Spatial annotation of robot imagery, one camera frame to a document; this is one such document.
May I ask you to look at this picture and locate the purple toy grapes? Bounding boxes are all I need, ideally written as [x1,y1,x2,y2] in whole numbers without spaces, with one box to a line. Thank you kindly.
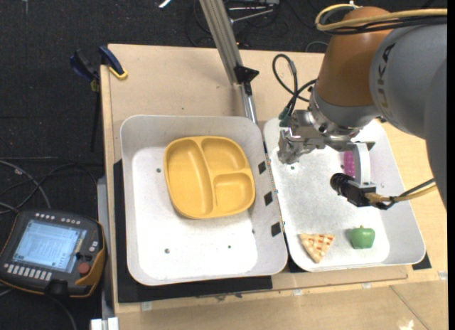
[343,150,357,179]

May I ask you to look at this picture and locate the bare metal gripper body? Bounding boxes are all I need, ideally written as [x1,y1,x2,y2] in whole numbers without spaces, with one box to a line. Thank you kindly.
[283,109,360,152]

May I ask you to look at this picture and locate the green toy pepper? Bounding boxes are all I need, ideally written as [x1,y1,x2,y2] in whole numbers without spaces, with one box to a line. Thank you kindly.
[348,225,377,250]

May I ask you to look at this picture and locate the black cylinder on white bracket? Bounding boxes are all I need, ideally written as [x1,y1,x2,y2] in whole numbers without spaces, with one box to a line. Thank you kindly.
[329,141,378,208]

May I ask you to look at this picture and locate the toy pizza slice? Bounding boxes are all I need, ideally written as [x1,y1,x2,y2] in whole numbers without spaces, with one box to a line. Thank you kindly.
[298,233,336,264]

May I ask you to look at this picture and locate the pale wood board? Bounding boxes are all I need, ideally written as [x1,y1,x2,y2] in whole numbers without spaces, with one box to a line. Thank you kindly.
[106,43,448,315]

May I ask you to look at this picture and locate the yellow divided plate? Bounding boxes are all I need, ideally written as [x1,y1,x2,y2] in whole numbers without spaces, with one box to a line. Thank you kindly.
[163,135,257,220]

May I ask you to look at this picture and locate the white plastic tray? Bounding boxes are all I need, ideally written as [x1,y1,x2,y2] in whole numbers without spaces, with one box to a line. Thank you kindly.
[262,117,427,273]
[119,114,289,287]

